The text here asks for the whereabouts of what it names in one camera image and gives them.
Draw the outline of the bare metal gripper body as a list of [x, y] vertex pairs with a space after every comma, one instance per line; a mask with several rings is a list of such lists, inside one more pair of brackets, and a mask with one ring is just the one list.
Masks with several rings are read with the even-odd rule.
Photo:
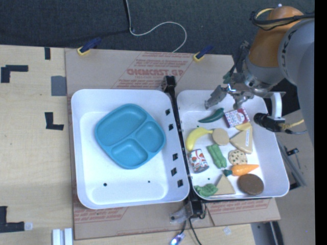
[[236, 94], [249, 96], [249, 99], [255, 95], [265, 97], [270, 90], [271, 85], [257, 80], [253, 75], [233, 73], [228, 81], [228, 93], [232, 97]]

